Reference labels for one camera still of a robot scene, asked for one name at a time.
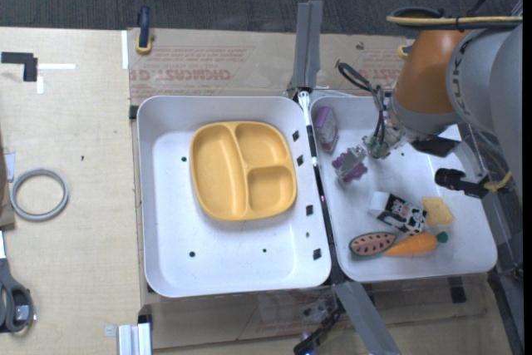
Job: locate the yellow cheese slice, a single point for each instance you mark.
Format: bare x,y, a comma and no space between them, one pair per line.
437,211

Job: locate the orange carrot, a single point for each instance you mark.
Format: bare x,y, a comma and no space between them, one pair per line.
411,245

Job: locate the black and white milk carton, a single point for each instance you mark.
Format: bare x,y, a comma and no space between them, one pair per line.
401,214

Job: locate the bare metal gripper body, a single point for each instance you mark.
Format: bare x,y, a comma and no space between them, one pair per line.
388,139

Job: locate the watermelon slice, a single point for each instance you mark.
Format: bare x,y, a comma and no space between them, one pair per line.
370,244

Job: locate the brown cardboard board red print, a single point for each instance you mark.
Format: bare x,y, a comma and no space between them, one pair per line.
249,62

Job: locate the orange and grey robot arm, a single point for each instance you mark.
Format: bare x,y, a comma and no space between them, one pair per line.
432,70

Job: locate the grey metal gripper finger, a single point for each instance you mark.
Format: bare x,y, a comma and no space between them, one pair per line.
346,169
358,156

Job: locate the yellow divided plate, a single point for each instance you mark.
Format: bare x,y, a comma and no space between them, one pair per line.
220,174

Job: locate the grey scissors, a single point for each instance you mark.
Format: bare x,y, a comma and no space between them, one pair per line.
12,303

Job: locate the purple grapes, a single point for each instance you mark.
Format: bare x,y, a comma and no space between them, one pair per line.
358,174

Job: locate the white plastic tray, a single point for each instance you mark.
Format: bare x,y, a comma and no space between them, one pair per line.
232,253
415,174

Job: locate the black cylinder on white bracket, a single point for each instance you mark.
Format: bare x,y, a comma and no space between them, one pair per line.
451,178

